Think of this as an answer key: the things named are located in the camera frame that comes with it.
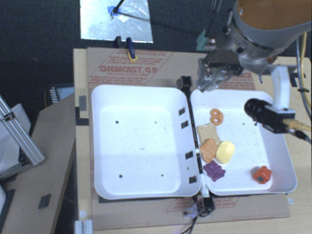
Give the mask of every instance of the blue tape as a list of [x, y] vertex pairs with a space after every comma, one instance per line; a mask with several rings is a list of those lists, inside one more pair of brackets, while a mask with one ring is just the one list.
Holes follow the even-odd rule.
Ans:
[[111, 12], [113, 11], [114, 8], [115, 8], [115, 6], [109, 6], [109, 7], [107, 7], [108, 13], [111, 14]]

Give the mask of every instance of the toy food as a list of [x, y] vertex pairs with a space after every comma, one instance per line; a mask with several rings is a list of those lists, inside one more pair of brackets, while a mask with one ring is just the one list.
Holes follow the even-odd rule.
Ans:
[[210, 122], [216, 126], [220, 125], [223, 122], [223, 113], [220, 112], [219, 109], [212, 109], [210, 111]]
[[220, 144], [219, 136], [216, 133], [216, 126], [211, 123], [198, 126], [197, 133], [199, 135], [200, 144], [204, 144], [209, 138], [212, 138], [217, 146]]
[[261, 166], [260, 169], [253, 174], [253, 178], [257, 180], [259, 184], [265, 184], [270, 180], [271, 174], [271, 170], [266, 166]]
[[226, 164], [230, 161], [235, 151], [235, 146], [230, 141], [222, 141], [216, 151], [216, 158], [223, 164]]
[[224, 177], [225, 170], [222, 169], [220, 165], [218, 165], [214, 160], [209, 164], [206, 164], [204, 170], [207, 172], [207, 175], [213, 180], [216, 181], [219, 178]]
[[216, 145], [215, 141], [210, 138], [205, 141], [203, 145], [200, 146], [200, 154], [202, 159], [206, 163], [210, 163], [215, 158], [216, 150], [218, 149], [218, 146]]

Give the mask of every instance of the silver metal plate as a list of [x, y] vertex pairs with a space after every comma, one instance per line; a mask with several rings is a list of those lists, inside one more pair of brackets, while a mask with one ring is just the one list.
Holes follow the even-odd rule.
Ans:
[[153, 43], [147, 0], [125, 0], [118, 14], [110, 16], [120, 0], [80, 0], [82, 39], [122, 41], [131, 37], [134, 42]]

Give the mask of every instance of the tray with toy food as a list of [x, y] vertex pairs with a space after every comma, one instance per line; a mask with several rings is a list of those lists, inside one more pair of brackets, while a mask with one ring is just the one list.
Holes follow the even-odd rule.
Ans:
[[199, 146], [213, 149], [208, 154], [201, 150], [201, 181], [189, 104], [180, 90], [96, 87], [91, 105], [97, 193], [106, 199], [192, 196], [202, 183], [216, 195], [294, 190], [284, 137], [245, 114], [250, 98], [272, 100], [256, 91], [193, 91]]

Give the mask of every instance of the dark floor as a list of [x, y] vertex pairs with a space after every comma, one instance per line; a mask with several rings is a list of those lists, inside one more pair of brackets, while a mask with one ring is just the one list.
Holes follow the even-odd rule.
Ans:
[[[194, 52], [197, 36], [208, 25], [211, 0], [148, 3], [154, 43], [135, 48]], [[222, 30], [233, 3], [223, 0], [212, 33]], [[80, 39], [79, 13], [79, 0], [0, 0], [0, 94], [11, 107], [22, 103], [31, 118], [44, 108], [49, 85], [73, 82], [74, 48], [112, 47], [109, 41]], [[294, 44], [282, 55], [295, 56]], [[311, 57], [311, 32], [306, 56]], [[63, 205], [70, 214], [73, 188], [71, 179]], [[71, 229], [70, 219], [60, 221], [56, 233]]]

